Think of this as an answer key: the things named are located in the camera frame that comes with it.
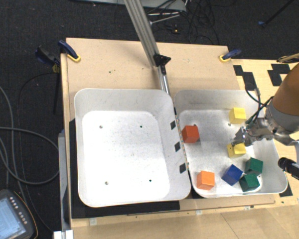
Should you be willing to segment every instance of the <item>red block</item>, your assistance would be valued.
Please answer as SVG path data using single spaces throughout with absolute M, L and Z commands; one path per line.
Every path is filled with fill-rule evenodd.
M 198 127 L 196 125 L 186 125 L 181 131 L 184 143 L 195 143 L 199 139 Z

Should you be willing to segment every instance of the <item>block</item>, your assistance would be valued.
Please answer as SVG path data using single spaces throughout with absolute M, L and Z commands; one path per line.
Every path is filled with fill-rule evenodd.
M 195 143 L 199 139 L 198 127 L 196 125 L 186 125 L 181 131 L 184 143 Z
M 201 171 L 197 175 L 197 187 L 199 189 L 210 190 L 215 186 L 215 174 L 212 172 Z
M 245 174 L 260 175 L 263 172 L 263 161 L 251 157 L 245 164 Z
M 246 154 L 245 144 L 239 143 L 235 146 L 232 146 L 231 143 L 227 145 L 227 152 L 229 157 L 237 157 Z
M 229 122 L 231 124 L 241 124 L 246 121 L 246 112 L 244 108 L 234 107 L 229 112 Z
M 245 174 L 240 178 L 239 184 L 243 192 L 252 191 L 260 186 L 258 178 L 255 174 Z
M 240 177 L 242 176 L 243 171 L 240 170 L 237 166 L 231 165 L 224 175 L 221 177 L 225 182 L 227 182 L 230 186 L 236 184 Z

